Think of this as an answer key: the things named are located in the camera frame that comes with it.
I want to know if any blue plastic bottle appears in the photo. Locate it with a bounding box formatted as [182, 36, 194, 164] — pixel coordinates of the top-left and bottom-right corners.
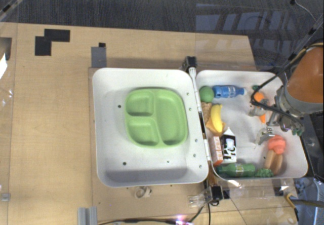
[212, 85, 248, 99]

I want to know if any tan waffle biscuit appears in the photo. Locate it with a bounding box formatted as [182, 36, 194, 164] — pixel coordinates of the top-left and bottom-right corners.
[200, 101, 212, 124]

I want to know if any green broccoli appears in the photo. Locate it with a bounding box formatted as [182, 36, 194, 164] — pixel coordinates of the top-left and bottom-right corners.
[254, 168, 275, 178]

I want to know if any white plastic tray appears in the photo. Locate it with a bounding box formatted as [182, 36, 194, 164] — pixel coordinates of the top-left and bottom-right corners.
[196, 69, 309, 181]
[92, 67, 210, 189]

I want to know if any green ball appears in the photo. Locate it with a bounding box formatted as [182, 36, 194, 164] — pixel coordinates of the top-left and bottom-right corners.
[198, 85, 215, 103]

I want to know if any beige looped band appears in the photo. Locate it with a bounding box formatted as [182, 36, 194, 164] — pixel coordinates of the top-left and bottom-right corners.
[134, 185, 153, 200]

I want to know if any tan sausage pair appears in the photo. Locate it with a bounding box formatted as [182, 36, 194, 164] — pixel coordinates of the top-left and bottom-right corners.
[264, 149, 284, 176]

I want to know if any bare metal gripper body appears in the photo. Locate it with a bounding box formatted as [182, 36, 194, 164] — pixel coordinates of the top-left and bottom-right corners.
[267, 87, 305, 134]

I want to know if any black block with wires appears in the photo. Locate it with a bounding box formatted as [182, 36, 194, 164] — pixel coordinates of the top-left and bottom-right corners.
[184, 56, 198, 69]
[211, 185, 224, 201]

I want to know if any yellow banana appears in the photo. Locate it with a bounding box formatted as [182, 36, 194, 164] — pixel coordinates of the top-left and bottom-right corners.
[210, 103, 224, 133]

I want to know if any salmon pink toy food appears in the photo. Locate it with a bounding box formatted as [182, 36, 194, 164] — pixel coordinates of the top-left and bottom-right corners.
[267, 134, 287, 155]

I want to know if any black and white milk carton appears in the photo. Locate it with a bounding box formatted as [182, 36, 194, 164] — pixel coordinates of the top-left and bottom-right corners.
[219, 127, 238, 165]

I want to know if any thin black and white rod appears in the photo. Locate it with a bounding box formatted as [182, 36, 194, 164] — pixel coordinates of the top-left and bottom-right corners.
[188, 66, 212, 162]

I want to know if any orange juice carton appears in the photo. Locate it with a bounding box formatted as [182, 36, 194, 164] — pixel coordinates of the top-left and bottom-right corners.
[210, 135, 224, 167]

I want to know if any orange carrot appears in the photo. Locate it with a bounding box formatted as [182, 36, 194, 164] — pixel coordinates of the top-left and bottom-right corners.
[251, 85, 268, 124]

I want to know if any green divided plate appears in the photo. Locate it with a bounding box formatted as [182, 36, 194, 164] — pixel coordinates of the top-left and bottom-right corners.
[124, 88, 189, 149]

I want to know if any green plastic bottle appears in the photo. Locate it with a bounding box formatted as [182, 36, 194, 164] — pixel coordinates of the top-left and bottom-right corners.
[215, 163, 257, 178]

